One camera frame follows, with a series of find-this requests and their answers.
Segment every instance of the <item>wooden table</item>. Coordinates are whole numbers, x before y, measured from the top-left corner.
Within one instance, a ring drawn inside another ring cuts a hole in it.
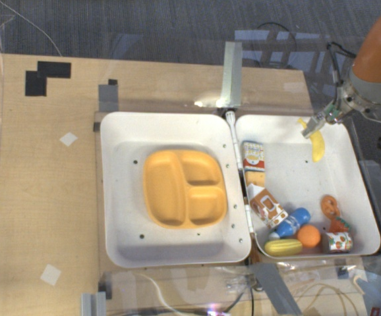
[[[46,97],[27,97],[26,71],[37,71],[38,61],[71,63],[71,77],[48,78]],[[0,55],[0,315],[78,315],[81,294],[98,288],[100,261],[105,261],[98,240],[93,132],[98,86],[117,80],[120,110],[212,112],[194,102],[220,95],[222,71],[221,66]],[[301,71],[244,68],[242,81],[249,112],[312,113]],[[77,137],[70,146],[60,141],[68,133]],[[61,271],[55,285],[40,279],[47,265]],[[192,273],[183,270],[185,278]],[[203,286],[198,279],[190,282],[195,291]],[[134,289],[139,287],[157,296],[148,280]],[[256,298],[268,303],[265,293]]]

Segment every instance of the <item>gray carpet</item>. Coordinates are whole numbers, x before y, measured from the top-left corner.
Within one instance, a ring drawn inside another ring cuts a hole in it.
[[[335,40],[356,52],[381,15],[381,0],[3,1],[43,28],[68,57],[221,65],[224,42],[241,40],[245,66],[304,70],[315,109],[327,104],[334,90],[326,42]],[[0,17],[11,14],[0,5]],[[281,38],[285,29],[273,24],[248,32],[265,22],[284,25],[296,41]],[[57,54],[19,17],[6,24],[4,35],[6,53]],[[350,60],[340,65],[345,76]],[[359,114],[353,122],[359,157],[381,165],[376,148],[381,124]]]

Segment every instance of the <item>toy bottle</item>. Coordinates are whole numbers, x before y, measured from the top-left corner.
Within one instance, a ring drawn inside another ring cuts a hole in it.
[[[275,232],[269,235],[270,240],[278,240],[285,236],[292,236],[300,229],[303,224],[306,224],[310,220],[309,212],[300,207],[296,209],[292,214],[288,216],[278,227]]]

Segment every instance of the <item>white bin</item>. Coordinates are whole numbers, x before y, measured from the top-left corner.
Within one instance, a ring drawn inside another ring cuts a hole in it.
[[[240,143],[264,144],[266,187],[288,211],[305,207],[320,231],[329,221],[320,209],[326,194],[337,198],[342,217],[352,226],[349,254],[311,249],[293,257],[368,255],[380,234],[355,154],[344,126],[322,129],[323,159],[313,163],[310,140],[302,137],[297,117],[248,115],[236,123]],[[105,239],[110,259],[121,267],[234,263],[250,251],[250,234],[228,124],[214,115],[111,113],[101,124]],[[146,158],[163,149],[195,149],[220,164],[227,192],[227,214],[220,223],[174,230],[154,223],[146,212],[142,172]],[[252,215],[258,246],[269,230]]]

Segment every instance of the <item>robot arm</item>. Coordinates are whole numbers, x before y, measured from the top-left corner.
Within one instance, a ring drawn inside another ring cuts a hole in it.
[[[336,82],[336,97],[311,117],[302,131],[305,138],[326,123],[340,123],[353,110],[381,122],[381,17],[368,33],[346,81]]]

